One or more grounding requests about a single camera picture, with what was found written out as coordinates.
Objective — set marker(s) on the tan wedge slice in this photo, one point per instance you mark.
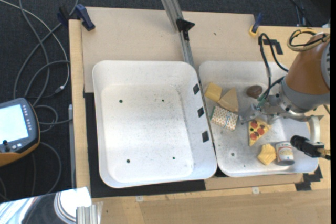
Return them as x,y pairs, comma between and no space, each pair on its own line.
229,101

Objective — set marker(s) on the pizza slice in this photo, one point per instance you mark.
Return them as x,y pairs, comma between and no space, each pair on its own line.
256,131

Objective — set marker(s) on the yellow cheese block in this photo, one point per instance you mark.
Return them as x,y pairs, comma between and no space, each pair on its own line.
213,91

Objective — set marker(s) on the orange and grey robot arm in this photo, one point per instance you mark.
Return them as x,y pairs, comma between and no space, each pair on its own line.
305,78

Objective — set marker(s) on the pale wood board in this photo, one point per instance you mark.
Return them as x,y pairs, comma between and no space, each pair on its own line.
136,39

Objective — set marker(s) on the yellow ridged chip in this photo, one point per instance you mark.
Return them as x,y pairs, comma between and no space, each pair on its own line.
266,154

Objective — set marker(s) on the small white can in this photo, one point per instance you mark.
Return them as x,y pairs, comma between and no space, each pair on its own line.
284,153

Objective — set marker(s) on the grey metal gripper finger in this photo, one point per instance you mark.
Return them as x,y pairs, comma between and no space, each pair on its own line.
273,119
249,116

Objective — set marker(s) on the brown oval potato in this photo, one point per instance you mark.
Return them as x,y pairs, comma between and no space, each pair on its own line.
254,91

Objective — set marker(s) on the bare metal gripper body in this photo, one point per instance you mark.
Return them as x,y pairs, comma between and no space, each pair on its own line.
275,105

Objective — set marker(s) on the white plastic tray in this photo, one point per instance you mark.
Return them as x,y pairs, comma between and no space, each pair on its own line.
236,149
147,133

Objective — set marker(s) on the patterned small carton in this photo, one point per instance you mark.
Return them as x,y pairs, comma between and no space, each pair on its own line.
224,118

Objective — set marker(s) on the black cylinder on white bracket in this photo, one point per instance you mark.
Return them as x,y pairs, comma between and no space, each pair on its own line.
304,144

